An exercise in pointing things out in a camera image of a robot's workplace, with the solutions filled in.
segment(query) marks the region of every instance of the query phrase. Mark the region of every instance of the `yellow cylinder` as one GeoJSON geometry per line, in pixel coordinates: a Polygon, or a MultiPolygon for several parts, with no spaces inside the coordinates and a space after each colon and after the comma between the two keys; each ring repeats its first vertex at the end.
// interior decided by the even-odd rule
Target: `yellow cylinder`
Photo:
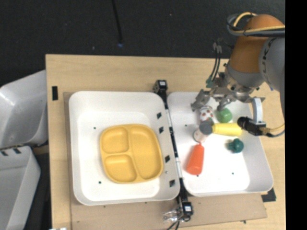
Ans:
{"type": "Polygon", "coordinates": [[[212,125],[212,133],[223,136],[240,136],[242,129],[237,123],[217,123],[212,125]]]}

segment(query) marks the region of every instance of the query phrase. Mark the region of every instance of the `wooden table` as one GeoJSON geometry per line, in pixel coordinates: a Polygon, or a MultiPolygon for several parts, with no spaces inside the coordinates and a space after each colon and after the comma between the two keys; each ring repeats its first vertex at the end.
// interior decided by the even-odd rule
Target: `wooden table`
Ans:
{"type": "MultiPolygon", "coordinates": [[[[80,90],[151,92],[157,79],[167,80],[168,92],[198,92],[205,87],[213,65],[214,59],[199,58],[46,55],[52,227],[167,229],[169,224],[160,223],[162,212],[158,209],[163,211],[174,205],[174,202],[153,202],[84,208],[76,202],[70,190],[64,93],[80,90]]],[[[266,97],[263,116],[268,127],[280,126],[283,114],[279,93],[263,84],[256,94],[266,97]]],[[[191,197],[195,215],[180,227],[188,230],[285,229],[284,136],[263,137],[261,141],[274,177],[277,201],[262,203],[260,194],[191,197]]]]}

